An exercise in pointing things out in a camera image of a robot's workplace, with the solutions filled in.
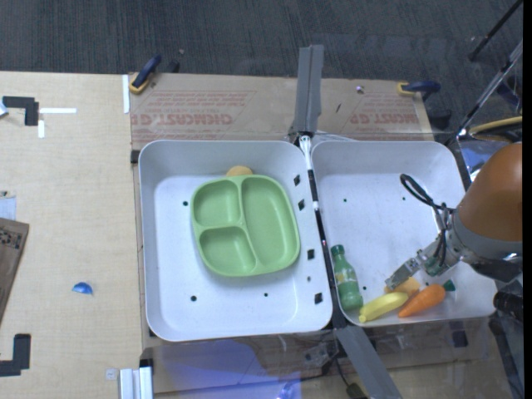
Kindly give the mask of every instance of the carrot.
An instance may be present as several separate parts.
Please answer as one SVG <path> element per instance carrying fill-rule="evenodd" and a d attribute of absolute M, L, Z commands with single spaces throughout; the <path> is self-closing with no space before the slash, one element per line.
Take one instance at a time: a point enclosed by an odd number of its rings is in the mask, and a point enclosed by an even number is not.
<path fill-rule="evenodd" d="M 397 316 L 399 318 L 406 318 L 415 313 L 422 312 L 441 303 L 445 297 L 446 290 L 440 284 L 433 283 L 422 289 L 415 296 L 411 297 L 399 311 Z"/>

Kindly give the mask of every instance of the banana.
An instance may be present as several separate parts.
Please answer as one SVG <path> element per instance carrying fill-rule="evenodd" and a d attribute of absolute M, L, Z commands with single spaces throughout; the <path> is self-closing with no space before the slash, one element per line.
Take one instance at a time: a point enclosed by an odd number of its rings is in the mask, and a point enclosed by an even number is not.
<path fill-rule="evenodd" d="M 374 298 L 371 302 L 366 303 L 360 308 L 358 320 L 361 323 L 372 321 L 384 313 L 399 308 L 407 299 L 408 294 L 400 292 L 388 293 Z"/>

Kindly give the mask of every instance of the bottle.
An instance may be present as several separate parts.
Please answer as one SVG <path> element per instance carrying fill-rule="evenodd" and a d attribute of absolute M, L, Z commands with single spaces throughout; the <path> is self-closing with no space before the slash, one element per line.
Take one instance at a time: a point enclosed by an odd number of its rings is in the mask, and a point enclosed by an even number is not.
<path fill-rule="evenodd" d="M 346 260 L 343 245 L 338 244 L 331 248 L 334 262 L 334 278 L 343 310 L 361 308 L 364 304 L 358 289 L 357 274 L 353 266 Z"/>

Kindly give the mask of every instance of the white tape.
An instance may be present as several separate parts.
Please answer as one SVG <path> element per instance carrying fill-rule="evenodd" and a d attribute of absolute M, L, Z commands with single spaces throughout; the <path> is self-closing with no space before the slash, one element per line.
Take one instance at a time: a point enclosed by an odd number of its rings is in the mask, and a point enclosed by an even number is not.
<path fill-rule="evenodd" d="M 77 114 L 77 108 L 41 108 L 41 114 Z"/>
<path fill-rule="evenodd" d="M 39 124 L 37 125 L 37 134 L 39 139 L 44 138 L 44 120 L 39 120 Z"/>
<path fill-rule="evenodd" d="M 130 85 L 129 77 L 127 75 L 122 76 L 122 93 L 124 96 L 124 114 L 128 114 L 130 111 Z"/>

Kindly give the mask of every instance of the black bracket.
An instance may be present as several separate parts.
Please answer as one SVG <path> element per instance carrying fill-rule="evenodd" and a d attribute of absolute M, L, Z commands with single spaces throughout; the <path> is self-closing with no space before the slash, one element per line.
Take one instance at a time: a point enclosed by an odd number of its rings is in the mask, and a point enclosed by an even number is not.
<path fill-rule="evenodd" d="M 0 377 L 19 376 L 21 370 L 30 367 L 30 349 L 32 336 L 17 334 L 13 339 L 13 359 L 0 361 Z"/>
<path fill-rule="evenodd" d="M 39 102 L 33 97 L 4 96 L 2 103 L 7 108 L 24 108 L 24 124 L 37 126 L 39 124 Z"/>

